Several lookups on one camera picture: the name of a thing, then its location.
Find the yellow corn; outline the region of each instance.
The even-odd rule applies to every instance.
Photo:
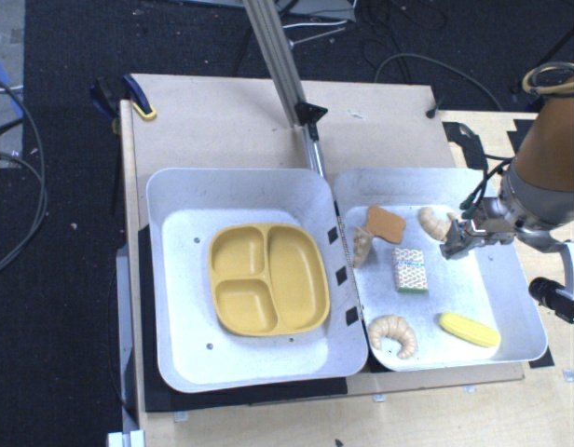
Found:
[[[443,330],[455,336],[483,347],[492,347],[500,343],[500,334],[473,319],[457,313],[445,312],[440,316],[439,324]]]

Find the metal pole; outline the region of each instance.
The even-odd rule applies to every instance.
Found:
[[[308,38],[302,38],[301,40],[289,41],[289,45],[293,48],[295,45],[299,45],[300,43],[306,43],[308,41],[317,40],[318,38],[323,38],[325,36],[330,36],[331,34],[338,34],[345,31],[345,27],[337,28],[336,30],[331,30],[330,32],[325,32],[323,34],[315,34],[313,36],[309,36]]]
[[[289,40],[283,31],[274,0],[243,0],[243,4],[252,23],[258,45],[266,61],[280,102],[292,127],[302,126],[304,149],[307,163],[322,177],[324,161],[318,141],[312,140],[308,125],[300,125],[295,106],[306,101]]]

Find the orange cylinder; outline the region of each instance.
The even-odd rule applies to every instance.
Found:
[[[574,96],[544,104],[513,164],[526,183],[574,192]]]

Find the small box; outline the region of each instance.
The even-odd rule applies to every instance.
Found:
[[[392,262],[395,271],[397,291],[425,293],[428,292],[424,254],[417,249],[394,249]]]

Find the metal bracket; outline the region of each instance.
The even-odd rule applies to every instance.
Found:
[[[306,101],[306,94],[295,67],[294,55],[280,23],[275,2],[274,0],[243,0],[243,4],[289,124],[292,127],[297,124],[302,126],[307,164],[312,170],[325,177],[324,161],[315,122],[302,123],[302,121],[313,121],[314,118],[318,121],[326,111],[320,115],[320,112],[314,109],[318,106],[308,104]],[[297,113],[298,107],[302,111],[303,118]]]

